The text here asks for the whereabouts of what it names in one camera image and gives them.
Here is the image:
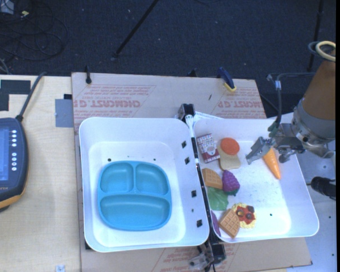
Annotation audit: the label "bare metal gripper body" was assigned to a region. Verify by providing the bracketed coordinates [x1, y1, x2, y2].
[271, 122, 336, 158]

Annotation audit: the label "orange carrot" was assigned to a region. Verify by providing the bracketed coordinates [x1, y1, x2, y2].
[262, 147, 282, 180]

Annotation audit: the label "orange round slice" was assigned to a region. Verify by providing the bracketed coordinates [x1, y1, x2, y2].
[220, 137, 241, 156]

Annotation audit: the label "beige bread slice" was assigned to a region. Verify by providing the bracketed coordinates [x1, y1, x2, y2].
[217, 145, 242, 171]

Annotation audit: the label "purple grapes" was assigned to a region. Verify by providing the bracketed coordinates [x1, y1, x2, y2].
[221, 169, 241, 197]

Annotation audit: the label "red and white carton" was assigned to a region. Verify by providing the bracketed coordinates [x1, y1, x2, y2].
[196, 133, 222, 164]

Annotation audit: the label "white plastic tray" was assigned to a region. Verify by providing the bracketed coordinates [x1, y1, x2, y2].
[193, 117, 320, 244]
[78, 116, 211, 253]

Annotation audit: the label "brown waffle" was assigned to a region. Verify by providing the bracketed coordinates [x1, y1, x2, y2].
[201, 167, 224, 190]
[218, 208, 241, 239]

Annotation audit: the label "thin black and white rod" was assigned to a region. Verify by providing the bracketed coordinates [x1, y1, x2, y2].
[185, 113, 218, 248]

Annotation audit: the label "green lettuce leaf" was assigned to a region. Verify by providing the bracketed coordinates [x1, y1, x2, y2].
[207, 186, 229, 212]

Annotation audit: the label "yellow and red pizza slice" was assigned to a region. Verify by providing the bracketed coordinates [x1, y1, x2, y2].
[231, 202, 257, 230]

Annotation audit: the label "purple oval slice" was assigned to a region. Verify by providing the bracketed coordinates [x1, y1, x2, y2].
[210, 210, 222, 237]

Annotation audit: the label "brown cardboard board red print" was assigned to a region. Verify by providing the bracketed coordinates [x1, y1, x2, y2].
[70, 71, 313, 272]

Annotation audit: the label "blue divided plate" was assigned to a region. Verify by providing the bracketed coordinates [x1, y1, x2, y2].
[97, 160, 172, 232]

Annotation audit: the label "black cylinder on white bracket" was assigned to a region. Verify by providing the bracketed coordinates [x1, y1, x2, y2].
[310, 150, 337, 201]

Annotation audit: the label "black block with thin wires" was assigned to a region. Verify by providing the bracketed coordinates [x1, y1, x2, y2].
[176, 103, 196, 121]
[188, 242, 227, 269]

